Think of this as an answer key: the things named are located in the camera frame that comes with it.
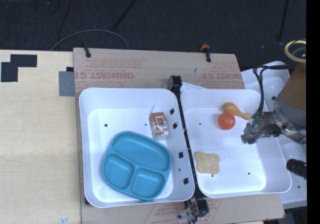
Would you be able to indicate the orange and white carton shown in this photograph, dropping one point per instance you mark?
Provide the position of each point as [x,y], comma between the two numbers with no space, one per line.
[158,123]

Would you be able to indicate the black cylinder on white bracket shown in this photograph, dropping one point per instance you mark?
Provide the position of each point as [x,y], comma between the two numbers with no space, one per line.
[297,166]

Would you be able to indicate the thin black rod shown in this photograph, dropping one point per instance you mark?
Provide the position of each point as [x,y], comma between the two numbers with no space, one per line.
[185,130]

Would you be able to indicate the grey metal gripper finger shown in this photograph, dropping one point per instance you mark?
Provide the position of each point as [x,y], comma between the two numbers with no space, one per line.
[251,127]
[248,138]

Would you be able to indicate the brown cardboard board, red print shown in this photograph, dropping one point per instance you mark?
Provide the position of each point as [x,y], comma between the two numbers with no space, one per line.
[155,68]

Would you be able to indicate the orange ball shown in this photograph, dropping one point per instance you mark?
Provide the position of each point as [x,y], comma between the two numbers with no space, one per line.
[226,121]

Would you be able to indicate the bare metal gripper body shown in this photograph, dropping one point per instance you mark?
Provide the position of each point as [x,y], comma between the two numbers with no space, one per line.
[268,124]

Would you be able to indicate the white plastic tray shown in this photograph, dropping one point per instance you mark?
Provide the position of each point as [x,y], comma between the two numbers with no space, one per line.
[125,118]
[237,163]

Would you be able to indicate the tan toy chicken drumstick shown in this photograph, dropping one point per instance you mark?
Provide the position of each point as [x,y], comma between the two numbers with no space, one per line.
[232,108]

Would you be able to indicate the blue divided plate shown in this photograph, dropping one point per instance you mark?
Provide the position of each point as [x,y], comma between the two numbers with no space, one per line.
[136,165]

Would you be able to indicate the pale toy bread slice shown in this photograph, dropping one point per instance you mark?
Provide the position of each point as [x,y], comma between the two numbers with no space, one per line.
[207,163]

